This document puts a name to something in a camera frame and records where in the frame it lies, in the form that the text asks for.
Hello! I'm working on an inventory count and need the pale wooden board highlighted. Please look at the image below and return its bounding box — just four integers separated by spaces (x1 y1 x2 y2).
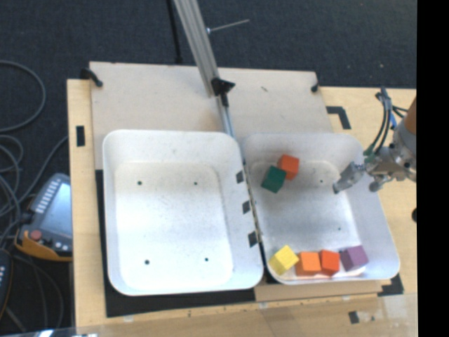
88 60 387 303

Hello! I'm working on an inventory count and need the red-orange cube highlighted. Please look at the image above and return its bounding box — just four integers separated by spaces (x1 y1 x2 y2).
319 249 342 277
276 153 300 181

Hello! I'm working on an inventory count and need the orange cube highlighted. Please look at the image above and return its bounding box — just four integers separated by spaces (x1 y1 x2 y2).
295 251 323 277

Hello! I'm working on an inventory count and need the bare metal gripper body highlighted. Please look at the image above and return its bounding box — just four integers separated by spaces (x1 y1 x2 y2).
363 145 418 183

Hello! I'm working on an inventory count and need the purple cube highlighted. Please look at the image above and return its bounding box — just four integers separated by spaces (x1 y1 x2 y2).
339 244 370 272

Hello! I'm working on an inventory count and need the white plastic tray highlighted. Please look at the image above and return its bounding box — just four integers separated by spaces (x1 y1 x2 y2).
102 128 265 297
239 132 402 286

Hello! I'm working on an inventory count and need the yellow cube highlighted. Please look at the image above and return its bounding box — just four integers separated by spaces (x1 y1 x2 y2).
268 244 300 276

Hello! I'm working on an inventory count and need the thin black and white rod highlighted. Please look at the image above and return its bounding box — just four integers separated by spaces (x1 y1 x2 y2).
241 157 264 248

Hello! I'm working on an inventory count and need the green cube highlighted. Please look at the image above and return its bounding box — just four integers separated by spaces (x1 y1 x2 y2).
260 165 288 194

